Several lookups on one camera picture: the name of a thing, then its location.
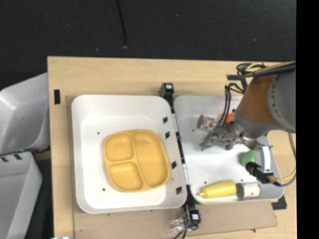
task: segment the dark wall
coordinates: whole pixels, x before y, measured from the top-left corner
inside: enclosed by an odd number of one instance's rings
[[[47,56],[296,59],[297,0],[0,0],[0,88]]]

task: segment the wooden table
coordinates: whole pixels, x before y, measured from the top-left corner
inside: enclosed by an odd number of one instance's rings
[[[224,85],[228,82],[226,74],[236,74],[235,67],[239,63],[241,62],[48,57],[54,235],[76,239],[114,239],[123,238],[123,231],[127,229],[131,230],[131,238],[134,238],[136,231],[135,238],[172,238],[176,235],[176,232],[166,231],[166,223],[157,224],[156,218],[163,220],[166,211],[154,211],[153,219],[147,218],[149,213],[125,213],[127,216],[131,215],[135,221],[121,226],[121,214],[111,215],[110,223],[100,224],[102,216],[87,216],[76,207],[72,197],[67,96],[157,95],[163,82],[174,84],[175,96],[222,96]],[[287,175],[295,166],[288,136],[283,132],[272,132],[269,139],[274,145],[273,152],[279,170],[282,175]],[[235,205],[231,208],[222,204],[212,209],[213,215],[208,214],[206,206],[200,205],[203,217],[211,220],[203,219],[197,232],[188,233],[187,236],[194,236],[192,238],[195,239],[297,238],[296,182],[285,188],[285,198],[288,208],[275,212],[270,201]],[[138,231],[145,231],[145,234],[139,234]]]

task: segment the orange divided plate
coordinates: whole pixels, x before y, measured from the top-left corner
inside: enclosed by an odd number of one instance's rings
[[[118,132],[103,145],[106,170],[112,185],[123,192],[138,192],[164,185],[170,170],[157,134],[137,129]]]

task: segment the yellow bottle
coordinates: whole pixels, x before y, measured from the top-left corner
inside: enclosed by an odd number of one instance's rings
[[[232,180],[226,180],[206,186],[199,196],[203,198],[228,197],[236,194],[236,184]]]

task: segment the table surface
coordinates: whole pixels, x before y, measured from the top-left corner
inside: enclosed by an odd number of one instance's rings
[[[227,74],[242,61],[48,57],[53,221],[56,237],[75,237],[66,96],[83,94],[157,95],[163,82],[173,82],[175,96],[224,95]],[[60,90],[60,104],[54,91]],[[285,176],[295,167],[287,133],[271,132],[270,143]],[[288,208],[275,211],[278,226],[253,231],[191,236],[208,238],[297,238],[296,182],[285,187]]]

